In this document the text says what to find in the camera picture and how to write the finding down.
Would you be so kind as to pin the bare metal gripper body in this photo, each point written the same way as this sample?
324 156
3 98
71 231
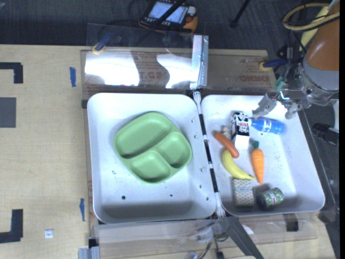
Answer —
302 94

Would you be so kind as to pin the orange sausage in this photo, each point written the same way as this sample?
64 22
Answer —
227 144

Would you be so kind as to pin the white plastic tray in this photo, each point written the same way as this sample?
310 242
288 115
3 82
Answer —
107 193
291 171

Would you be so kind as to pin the cow print milk carton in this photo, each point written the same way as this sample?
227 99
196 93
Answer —
240 125

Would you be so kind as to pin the orange carrot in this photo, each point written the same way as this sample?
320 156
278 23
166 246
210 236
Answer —
258 162

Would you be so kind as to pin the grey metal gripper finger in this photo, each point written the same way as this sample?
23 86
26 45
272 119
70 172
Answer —
293 110
265 104

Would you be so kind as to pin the beige patterned packet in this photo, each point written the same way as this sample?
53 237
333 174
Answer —
242 193

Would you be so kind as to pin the green divided plate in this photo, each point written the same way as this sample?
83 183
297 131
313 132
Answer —
145 133

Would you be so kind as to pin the small white square piece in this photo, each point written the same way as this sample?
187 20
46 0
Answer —
49 233

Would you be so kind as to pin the blue plastic bottle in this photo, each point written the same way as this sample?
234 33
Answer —
269 125

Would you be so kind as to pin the green can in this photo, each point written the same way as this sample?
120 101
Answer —
270 198

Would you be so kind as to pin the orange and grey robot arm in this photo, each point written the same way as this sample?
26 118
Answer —
323 44

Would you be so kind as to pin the yellow banana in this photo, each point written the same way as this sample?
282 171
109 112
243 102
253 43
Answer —
231 166

